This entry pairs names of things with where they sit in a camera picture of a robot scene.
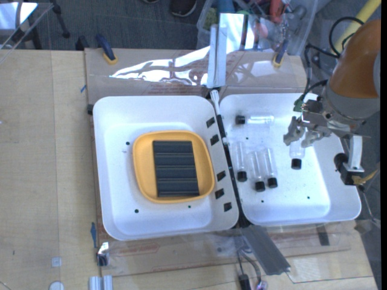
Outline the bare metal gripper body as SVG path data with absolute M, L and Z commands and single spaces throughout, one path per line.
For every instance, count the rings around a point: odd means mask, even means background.
M 350 137 L 365 124 L 364 118 L 353 118 L 336 110 L 327 100 L 308 100 L 302 106 L 301 125 L 315 137 Z

